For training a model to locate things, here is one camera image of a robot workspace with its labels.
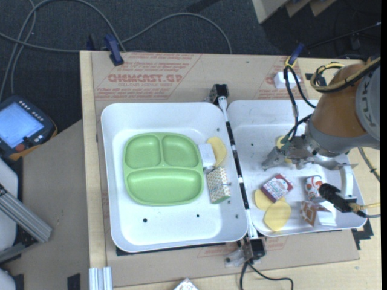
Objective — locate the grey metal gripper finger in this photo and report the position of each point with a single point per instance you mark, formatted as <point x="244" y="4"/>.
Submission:
<point x="273" y="159"/>
<point x="302" y="163"/>

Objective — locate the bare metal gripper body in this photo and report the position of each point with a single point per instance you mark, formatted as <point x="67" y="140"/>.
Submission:
<point x="299" y="150"/>

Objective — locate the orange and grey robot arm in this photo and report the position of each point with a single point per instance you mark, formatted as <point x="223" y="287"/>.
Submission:
<point x="335" y="116"/>

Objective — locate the yellow toy crisp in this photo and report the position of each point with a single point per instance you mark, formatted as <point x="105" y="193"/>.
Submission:
<point x="281" y="138"/>
<point x="220" y="150"/>
<point x="276" y="216"/>
<point x="260" y="200"/>

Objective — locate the dark red packet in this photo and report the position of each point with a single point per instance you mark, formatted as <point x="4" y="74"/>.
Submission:
<point x="276" y="187"/>

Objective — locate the thin black and white rod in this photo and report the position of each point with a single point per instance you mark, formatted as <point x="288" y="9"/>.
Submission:
<point x="239" y="169"/>

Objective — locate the white plastic tray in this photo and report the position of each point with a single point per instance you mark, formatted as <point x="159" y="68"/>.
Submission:
<point x="260" y="125"/>
<point x="169" y="225"/>

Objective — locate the orange patterned carton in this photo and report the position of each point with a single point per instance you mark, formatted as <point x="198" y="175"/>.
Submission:
<point x="310" y="211"/>

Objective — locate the green patterned white carton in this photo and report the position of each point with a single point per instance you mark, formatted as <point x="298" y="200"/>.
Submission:
<point x="218" y="186"/>

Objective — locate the small white carton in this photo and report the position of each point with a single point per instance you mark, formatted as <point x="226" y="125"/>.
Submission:
<point x="207" y="154"/>

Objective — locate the small white box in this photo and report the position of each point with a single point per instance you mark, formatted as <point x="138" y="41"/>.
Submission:
<point x="279" y="79"/>

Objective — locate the green divided plate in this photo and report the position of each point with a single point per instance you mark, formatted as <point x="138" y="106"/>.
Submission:
<point x="163" y="180"/>

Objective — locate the brown cardboard board red print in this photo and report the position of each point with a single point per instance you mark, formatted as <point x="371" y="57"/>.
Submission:
<point x="187" y="74"/>

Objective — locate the red patterned white carton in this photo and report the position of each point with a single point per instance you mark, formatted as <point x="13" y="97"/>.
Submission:
<point x="186" y="285"/>

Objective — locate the black cylinder on white bracket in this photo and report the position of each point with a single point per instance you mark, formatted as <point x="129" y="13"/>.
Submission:
<point x="334" y="195"/>

